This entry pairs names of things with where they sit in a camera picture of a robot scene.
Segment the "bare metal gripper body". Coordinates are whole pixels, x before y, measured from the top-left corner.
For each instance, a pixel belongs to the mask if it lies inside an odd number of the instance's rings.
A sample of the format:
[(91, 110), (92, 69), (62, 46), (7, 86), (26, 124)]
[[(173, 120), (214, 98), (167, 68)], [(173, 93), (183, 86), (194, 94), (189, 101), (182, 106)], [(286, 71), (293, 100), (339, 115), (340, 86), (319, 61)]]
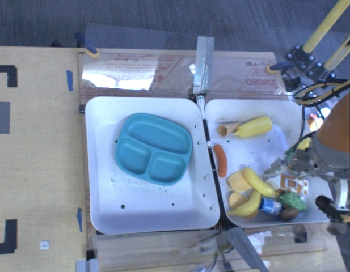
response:
[(326, 148), (297, 149), (288, 168), (300, 176), (315, 176), (324, 180), (349, 180), (349, 153)]

